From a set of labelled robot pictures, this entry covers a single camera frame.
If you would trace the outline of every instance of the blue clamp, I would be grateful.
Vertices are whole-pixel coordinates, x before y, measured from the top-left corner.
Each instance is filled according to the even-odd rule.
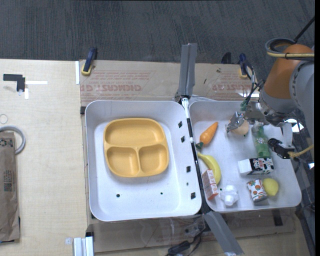
[[[81,74],[84,76],[89,76],[91,73],[92,65],[91,62],[97,57],[97,48],[92,47],[89,50],[88,57],[86,58],[85,63],[82,65]]]

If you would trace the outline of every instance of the green bottle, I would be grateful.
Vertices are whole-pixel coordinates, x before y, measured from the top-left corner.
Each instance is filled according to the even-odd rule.
[[[256,121],[251,131],[258,158],[270,158],[268,138],[264,133],[264,124]]]

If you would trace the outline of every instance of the brown paper bag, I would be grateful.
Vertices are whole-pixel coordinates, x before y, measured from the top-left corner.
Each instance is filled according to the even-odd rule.
[[[15,134],[0,132],[0,242],[19,237]]]

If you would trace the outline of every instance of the white tray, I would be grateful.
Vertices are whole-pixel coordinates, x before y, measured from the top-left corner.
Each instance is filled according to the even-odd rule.
[[[169,165],[161,174],[125,178],[108,168],[103,146],[104,128],[112,120],[133,117],[154,119],[164,129]],[[199,181],[186,114],[181,105],[174,101],[98,100],[86,107],[85,125],[89,203],[97,219],[113,222],[183,217],[200,210]]]
[[[235,111],[240,110],[240,103],[240,101],[195,101],[189,107],[193,137],[196,143],[199,142],[200,134],[213,122],[218,121],[218,128],[212,141],[202,148],[201,153],[212,155],[220,165],[222,178],[218,189],[223,189],[226,185],[235,185],[239,193],[239,200],[232,206],[225,206],[224,202],[216,196],[213,200],[207,200],[209,207],[214,211],[226,213],[297,206],[301,202],[302,194],[289,159],[282,159],[272,152],[274,172],[268,175],[240,176],[238,161],[256,158],[251,130],[246,137],[226,132],[225,125],[229,123]],[[279,127],[270,124],[264,127],[264,132],[268,138],[282,140]],[[199,159],[199,166],[202,172],[207,169],[201,159]],[[254,203],[246,183],[255,178],[276,179],[279,183],[277,195]]]

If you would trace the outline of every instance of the yellow lemon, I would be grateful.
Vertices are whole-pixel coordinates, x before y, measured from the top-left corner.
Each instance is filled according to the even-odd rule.
[[[262,181],[262,185],[263,185],[264,190],[265,190],[265,192],[266,192],[266,194],[268,196],[273,197],[278,193],[279,184],[275,179],[273,179],[273,178],[265,178]]]

